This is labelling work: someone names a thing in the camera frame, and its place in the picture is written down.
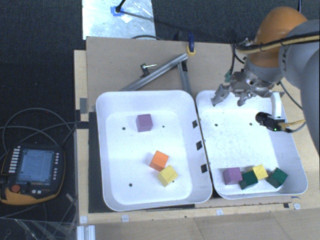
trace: silver plate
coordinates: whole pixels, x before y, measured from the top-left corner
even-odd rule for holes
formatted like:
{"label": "silver plate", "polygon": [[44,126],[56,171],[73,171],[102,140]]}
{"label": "silver plate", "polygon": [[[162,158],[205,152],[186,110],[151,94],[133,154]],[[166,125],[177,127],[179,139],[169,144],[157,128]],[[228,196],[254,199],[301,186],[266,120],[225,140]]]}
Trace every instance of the silver plate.
{"label": "silver plate", "polygon": [[112,13],[122,0],[82,0],[83,39],[87,37],[132,38],[155,36],[151,0],[126,0],[121,10]]}

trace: table top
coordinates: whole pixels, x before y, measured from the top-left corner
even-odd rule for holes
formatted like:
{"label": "table top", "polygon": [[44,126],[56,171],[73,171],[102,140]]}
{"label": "table top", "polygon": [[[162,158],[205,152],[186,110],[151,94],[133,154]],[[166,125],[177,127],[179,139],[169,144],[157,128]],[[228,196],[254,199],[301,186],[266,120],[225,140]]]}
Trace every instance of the table top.
{"label": "table top", "polygon": [[[75,104],[81,121],[88,121],[88,113],[94,111],[97,97],[110,91],[118,91],[139,79],[140,65],[162,65],[186,52],[187,43],[181,41],[155,41],[139,39],[119,39],[88,37],[86,50],[74,52]],[[224,82],[229,70],[232,50],[229,44],[196,43],[196,55],[187,61],[188,76],[192,96],[203,90],[215,90]],[[235,62],[235,70],[242,64]],[[300,100],[300,91],[283,81],[290,94]],[[178,70],[170,70],[141,90],[180,90],[182,84]],[[303,118],[302,112],[285,95],[282,103],[289,122]],[[88,129],[76,131],[77,187],[79,198],[79,218],[81,224],[101,224],[120,222],[123,215],[131,221],[180,219],[185,217],[213,216],[223,210],[223,214],[263,213],[283,211],[284,203],[299,203],[301,209],[320,207],[319,156],[313,145],[307,127],[293,135],[294,141],[308,178],[308,189],[299,196],[268,196],[226,200],[210,199],[196,204],[193,209],[164,209],[161,211],[128,211],[109,213],[89,213],[88,196]]]}

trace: yellow cube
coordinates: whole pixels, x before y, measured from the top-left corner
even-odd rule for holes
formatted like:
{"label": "yellow cube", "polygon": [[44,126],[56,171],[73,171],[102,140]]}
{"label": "yellow cube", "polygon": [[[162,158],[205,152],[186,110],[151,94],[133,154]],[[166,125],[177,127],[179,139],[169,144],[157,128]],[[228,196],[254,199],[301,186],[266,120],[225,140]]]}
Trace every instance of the yellow cube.
{"label": "yellow cube", "polygon": [[252,170],[258,181],[268,177],[268,173],[262,164],[252,167]]}
{"label": "yellow cube", "polygon": [[173,182],[178,177],[178,174],[171,165],[168,165],[166,168],[159,172],[157,177],[161,181],[162,185],[166,187],[169,183]]}

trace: button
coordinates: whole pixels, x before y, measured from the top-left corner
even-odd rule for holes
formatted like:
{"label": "button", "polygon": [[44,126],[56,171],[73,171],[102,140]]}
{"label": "button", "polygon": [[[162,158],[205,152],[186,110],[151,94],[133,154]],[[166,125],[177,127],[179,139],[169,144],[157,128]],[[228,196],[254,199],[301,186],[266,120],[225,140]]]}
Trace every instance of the button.
{"label": "button", "polygon": [[14,185],[11,187],[11,192],[13,192],[13,193],[19,193],[19,192],[20,192],[20,189],[21,189],[20,185],[14,184]]}

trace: toy block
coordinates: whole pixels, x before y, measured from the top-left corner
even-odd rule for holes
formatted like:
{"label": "toy block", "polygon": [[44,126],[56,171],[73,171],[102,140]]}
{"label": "toy block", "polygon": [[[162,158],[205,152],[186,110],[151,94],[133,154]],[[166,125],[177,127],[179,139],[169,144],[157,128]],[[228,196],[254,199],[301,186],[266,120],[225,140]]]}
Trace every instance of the toy block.
{"label": "toy block", "polygon": [[160,172],[161,170],[163,170],[166,167],[166,163],[167,163],[168,159],[169,159],[168,155],[157,150],[155,152],[149,166]]}
{"label": "toy block", "polygon": [[287,177],[288,175],[284,171],[279,168],[275,168],[266,181],[277,189],[285,182]]}
{"label": "toy block", "polygon": [[252,167],[258,181],[268,178],[268,173],[262,164]]}
{"label": "toy block", "polygon": [[239,167],[233,167],[224,170],[223,178],[226,185],[238,184],[243,180]]}
{"label": "toy block", "polygon": [[258,183],[258,179],[253,170],[243,173],[242,178],[243,180],[239,183],[242,190],[247,187],[252,187],[254,184]]}
{"label": "toy block", "polygon": [[150,114],[139,114],[135,120],[138,132],[147,132],[152,129],[153,123]]}
{"label": "toy block", "polygon": [[162,185],[166,187],[169,183],[173,182],[178,177],[178,174],[171,165],[168,165],[166,168],[159,172],[157,177],[161,181]]}

